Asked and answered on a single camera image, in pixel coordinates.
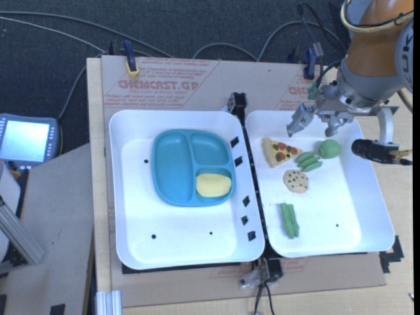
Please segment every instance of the white tray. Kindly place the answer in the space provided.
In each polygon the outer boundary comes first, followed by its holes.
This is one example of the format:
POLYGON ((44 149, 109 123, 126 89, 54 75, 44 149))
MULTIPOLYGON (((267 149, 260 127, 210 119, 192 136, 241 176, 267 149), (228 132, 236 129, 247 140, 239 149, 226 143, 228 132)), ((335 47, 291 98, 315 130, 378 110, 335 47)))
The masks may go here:
POLYGON ((264 235, 242 127, 226 112, 123 110, 110 120, 115 233, 122 263, 136 269, 253 261, 264 235), (228 201, 210 207, 177 207, 156 193, 152 178, 155 138, 169 129, 219 135, 231 148, 236 184, 228 201))
POLYGON ((309 189, 290 192, 283 183, 295 160, 270 168, 263 155, 264 137, 282 141, 303 151, 316 151, 326 139, 326 123, 315 116, 303 131, 288 137, 286 125, 293 112, 255 111, 246 127, 255 162, 268 239, 284 257, 383 251, 394 243, 394 230, 370 161, 355 156, 351 144, 363 138, 356 121, 338 129, 332 138, 340 143, 339 157, 307 172, 309 189), (300 226, 299 237, 289 239, 282 228, 280 206, 292 203, 300 226))

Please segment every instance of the blue clamp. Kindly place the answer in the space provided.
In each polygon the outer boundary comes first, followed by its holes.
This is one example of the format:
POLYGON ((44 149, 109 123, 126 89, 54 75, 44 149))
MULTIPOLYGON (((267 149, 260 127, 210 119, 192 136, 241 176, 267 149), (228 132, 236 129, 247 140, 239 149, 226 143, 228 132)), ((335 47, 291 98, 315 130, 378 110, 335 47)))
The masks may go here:
POLYGON ((125 67, 130 77, 136 77, 140 73, 138 68, 136 58, 134 56, 133 46, 130 41, 124 41, 124 50, 125 56, 127 56, 127 61, 125 62, 125 67))
POLYGON ((316 51, 313 48, 309 48, 306 52, 305 60, 308 64, 305 68, 303 68, 303 77, 305 79, 314 79, 314 69, 315 69, 315 61, 316 61, 316 51))

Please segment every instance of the cookie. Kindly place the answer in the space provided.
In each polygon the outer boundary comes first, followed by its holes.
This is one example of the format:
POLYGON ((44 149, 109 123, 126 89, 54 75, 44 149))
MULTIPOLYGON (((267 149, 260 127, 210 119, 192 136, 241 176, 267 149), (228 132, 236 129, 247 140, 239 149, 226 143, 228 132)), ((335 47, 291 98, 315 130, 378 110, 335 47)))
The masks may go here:
POLYGON ((286 171, 283 176, 284 184, 291 192, 303 194, 308 190, 309 180, 308 177, 298 170, 286 171))

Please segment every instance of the toy pizza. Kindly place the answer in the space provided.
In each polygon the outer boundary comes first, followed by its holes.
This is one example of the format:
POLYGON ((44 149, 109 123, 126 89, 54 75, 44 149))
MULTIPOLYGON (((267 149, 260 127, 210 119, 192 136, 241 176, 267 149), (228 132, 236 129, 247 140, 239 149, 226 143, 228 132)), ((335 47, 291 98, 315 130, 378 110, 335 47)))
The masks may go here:
POLYGON ((300 148, 290 146, 284 142, 274 141, 270 138, 263 138, 262 148, 271 168, 289 161, 294 156, 302 152, 300 148))

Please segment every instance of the black bracket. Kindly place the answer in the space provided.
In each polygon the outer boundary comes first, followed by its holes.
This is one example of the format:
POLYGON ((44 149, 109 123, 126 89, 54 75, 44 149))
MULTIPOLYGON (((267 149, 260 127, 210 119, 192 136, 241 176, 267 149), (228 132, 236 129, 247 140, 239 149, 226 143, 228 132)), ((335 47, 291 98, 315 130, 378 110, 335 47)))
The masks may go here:
POLYGON ((390 273, 389 263, 400 262, 402 258, 404 258, 404 254, 402 252, 400 238, 398 236, 395 236, 395 242, 392 246, 392 252, 379 252, 379 260, 381 261, 382 271, 384 273, 390 273))

